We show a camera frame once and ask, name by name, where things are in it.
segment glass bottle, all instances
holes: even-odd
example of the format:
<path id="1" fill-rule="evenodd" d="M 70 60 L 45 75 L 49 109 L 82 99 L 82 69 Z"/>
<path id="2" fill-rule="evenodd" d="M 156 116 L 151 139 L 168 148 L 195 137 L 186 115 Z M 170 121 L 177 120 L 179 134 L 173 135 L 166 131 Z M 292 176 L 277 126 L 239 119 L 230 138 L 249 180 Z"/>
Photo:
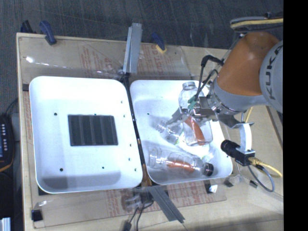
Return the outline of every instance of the glass bottle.
<path id="1" fill-rule="evenodd" d="M 183 126 L 181 123 L 173 123 L 170 126 L 166 125 L 165 121 L 161 121 L 156 130 L 161 133 L 161 136 L 171 144 L 177 144 L 180 134 L 183 132 Z"/>
<path id="2" fill-rule="evenodd" d="M 190 177 L 211 176 L 214 171 L 211 163 L 204 162 L 193 154 L 185 151 L 162 150 L 156 147 L 150 151 L 148 166 Z"/>
<path id="3" fill-rule="evenodd" d="M 182 86 L 183 89 L 179 95 L 179 106 L 182 112 L 185 112 L 188 116 L 183 122 L 186 144 L 188 146 L 200 146 L 211 143 L 213 140 L 213 134 L 210 122 L 202 117 L 193 117 L 189 113 L 188 100 L 198 91 L 195 82 L 188 81 L 183 83 Z M 198 97 L 200 96 L 204 97 L 202 91 L 199 93 Z"/>

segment blue clamp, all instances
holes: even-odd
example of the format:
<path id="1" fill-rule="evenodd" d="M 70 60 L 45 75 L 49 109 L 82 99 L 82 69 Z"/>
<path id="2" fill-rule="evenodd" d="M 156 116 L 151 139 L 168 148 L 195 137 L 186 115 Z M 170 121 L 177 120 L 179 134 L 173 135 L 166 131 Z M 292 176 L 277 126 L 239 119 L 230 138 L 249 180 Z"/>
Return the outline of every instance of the blue clamp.
<path id="1" fill-rule="evenodd" d="M 50 24 L 49 24 L 48 21 L 41 21 L 41 22 L 39 23 L 39 27 L 40 27 L 40 29 L 42 30 L 42 32 L 43 32 L 44 34 L 46 34 L 45 39 L 47 40 L 47 42 L 48 42 L 50 45 L 53 45 L 53 44 L 55 44 L 55 43 L 57 42 L 56 39 L 55 39 L 54 36 L 53 36 L 53 32 L 52 32 L 52 30 L 51 30 L 51 26 L 50 26 Z"/>
<path id="2" fill-rule="evenodd" d="M 152 38 L 154 39 L 155 43 L 157 44 L 156 48 L 161 52 L 165 53 L 167 51 L 163 39 L 157 34 L 152 33 Z"/>

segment vent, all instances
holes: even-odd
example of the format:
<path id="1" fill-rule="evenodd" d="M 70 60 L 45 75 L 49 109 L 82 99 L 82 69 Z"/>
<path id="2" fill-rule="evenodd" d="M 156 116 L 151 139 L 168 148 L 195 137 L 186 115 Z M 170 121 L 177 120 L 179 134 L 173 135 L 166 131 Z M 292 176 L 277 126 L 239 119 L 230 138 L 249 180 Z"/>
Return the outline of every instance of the vent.
<path id="1" fill-rule="evenodd" d="M 68 126 L 71 146 L 118 145 L 111 115 L 69 115 Z"/>

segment wire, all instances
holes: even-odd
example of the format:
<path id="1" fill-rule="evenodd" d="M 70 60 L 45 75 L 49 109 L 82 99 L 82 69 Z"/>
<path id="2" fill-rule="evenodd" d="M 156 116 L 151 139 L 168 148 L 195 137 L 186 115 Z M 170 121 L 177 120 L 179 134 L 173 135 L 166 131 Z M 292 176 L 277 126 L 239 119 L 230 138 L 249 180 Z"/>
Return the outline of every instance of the wire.
<path id="1" fill-rule="evenodd" d="M 13 179 L 12 179 L 12 177 L 11 176 L 9 176 L 6 172 L 0 172 L 0 175 L 3 175 L 3 176 L 5 176 L 6 178 L 8 178 L 10 181 L 13 181 Z"/>
<path id="2" fill-rule="evenodd" d="M 277 173 L 277 175 L 271 175 L 272 177 L 282 177 L 282 173 L 277 170 L 276 168 L 274 168 L 273 166 L 269 165 L 269 164 L 266 164 L 266 163 L 263 163 L 260 159 L 257 159 L 256 157 L 249 157 L 248 160 L 251 162 L 252 165 L 260 165 L 260 166 L 263 166 L 263 167 L 268 167 L 270 168 L 271 170 L 273 170 L 274 172 Z"/>
<path id="3" fill-rule="evenodd" d="M 256 179 L 256 181 L 268 192 L 273 192 L 275 191 L 275 183 L 273 178 L 271 177 L 270 173 L 261 165 L 256 165 L 256 168 L 258 168 L 259 170 L 262 170 L 265 174 L 267 174 L 267 176 L 270 179 L 271 185 L 272 185 L 272 189 L 267 188 L 258 178 L 257 176 L 253 173 L 252 169 L 250 168 L 250 166 L 248 165 L 248 169 L 250 171 L 250 173 L 253 175 L 253 177 Z"/>
<path id="4" fill-rule="evenodd" d="M 134 214 L 133 214 L 133 216 L 131 217 L 129 223 L 131 223 L 131 221 L 133 221 L 133 219 L 134 219 L 134 217 L 135 217 L 135 215 L 136 215 L 138 209 L 139 209 L 138 207 L 135 209 Z"/>
<path id="5" fill-rule="evenodd" d="M 264 20 L 264 16 L 246 16 L 246 17 L 241 17 L 241 18 L 236 18 L 236 19 L 232 19 L 230 20 L 230 24 L 234 24 L 234 23 L 238 23 L 238 22 L 242 22 L 242 21 L 252 21 L 252 20 Z"/>
<path id="6" fill-rule="evenodd" d="M 204 88 L 204 86 L 207 84 L 208 80 L 212 77 L 212 75 L 213 75 L 214 72 L 216 72 L 216 74 L 218 75 L 218 71 L 217 71 L 216 69 L 213 69 L 213 70 L 208 74 L 207 78 L 206 78 L 204 81 L 202 81 L 202 86 L 201 86 L 201 81 L 199 81 L 198 91 L 197 91 L 197 93 L 195 94 L 195 99 L 194 99 L 195 102 L 197 101 L 200 92 L 202 91 L 202 89 Z"/>
<path id="7" fill-rule="evenodd" d="M 271 29 L 276 29 L 278 27 L 281 27 L 282 25 L 277 25 L 277 26 L 267 26 L 267 27 L 261 27 L 261 26 L 254 26 L 254 27 L 239 27 L 235 28 L 234 31 L 237 33 L 251 33 L 251 32 L 260 32 L 260 31 L 266 31 L 266 30 L 271 30 Z"/>
<path id="8" fill-rule="evenodd" d="M 232 29 L 236 29 L 240 26 L 247 26 L 247 25 L 266 25 L 266 24 L 276 24 L 276 23 L 283 23 L 283 18 L 279 19 L 266 19 L 266 20 L 250 20 L 250 21 L 241 21 L 237 23 L 233 23 L 230 25 Z"/>
<path id="9" fill-rule="evenodd" d="M 5 111 L 5 115 L 7 115 L 9 109 L 10 109 L 15 103 L 17 103 L 17 102 L 18 102 L 18 98 L 16 98 L 14 101 L 12 101 L 12 102 L 10 103 L 10 105 L 7 107 L 7 109 L 6 109 L 6 111 Z"/>
<path id="10" fill-rule="evenodd" d="M 250 108 L 249 108 L 248 113 L 247 113 L 247 116 L 246 116 L 246 119 L 245 119 L 245 123 L 248 122 L 248 119 L 249 119 L 249 117 L 250 117 L 250 114 L 251 114 L 251 112 L 252 112 L 252 109 L 253 109 L 253 107 L 250 107 Z"/>
<path id="11" fill-rule="evenodd" d="M 138 223 L 139 223 L 139 220 L 140 220 L 140 217 L 141 217 L 141 214 L 143 213 L 144 209 L 150 207 L 152 204 L 154 204 L 154 201 L 151 201 L 150 204 L 148 206 L 145 207 L 145 203 L 142 204 L 142 208 L 140 210 L 140 213 L 139 213 L 139 216 L 138 216 L 138 219 L 137 219 L 137 223 L 136 223 L 136 231 L 138 231 Z"/>

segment bottle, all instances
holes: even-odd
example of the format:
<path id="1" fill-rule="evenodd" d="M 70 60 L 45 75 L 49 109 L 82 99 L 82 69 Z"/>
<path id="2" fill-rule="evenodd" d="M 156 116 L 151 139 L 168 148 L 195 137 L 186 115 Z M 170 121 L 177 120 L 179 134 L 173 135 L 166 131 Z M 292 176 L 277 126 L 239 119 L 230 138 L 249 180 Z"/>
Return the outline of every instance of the bottle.
<path id="1" fill-rule="evenodd" d="M 185 112 L 188 116 L 183 122 L 186 144 L 188 146 L 202 146 L 211 143 L 213 141 L 213 134 L 210 122 L 202 117 L 191 116 L 188 108 L 188 100 L 198 91 L 195 82 L 185 82 L 182 86 L 183 90 L 179 95 L 179 106 L 182 112 Z M 199 93 L 198 97 L 200 96 L 204 97 L 202 91 Z"/>
<path id="2" fill-rule="evenodd" d="M 178 143 L 179 136 L 183 132 L 183 126 L 181 123 L 173 123 L 167 126 L 165 121 L 161 121 L 156 130 L 161 133 L 161 136 L 169 143 L 175 145 Z"/>
<path id="3" fill-rule="evenodd" d="M 150 151 L 148 166 L 190 177 L 211 176 L 214 166 L 187 152 L 173 152 L 154 147 Z"/>

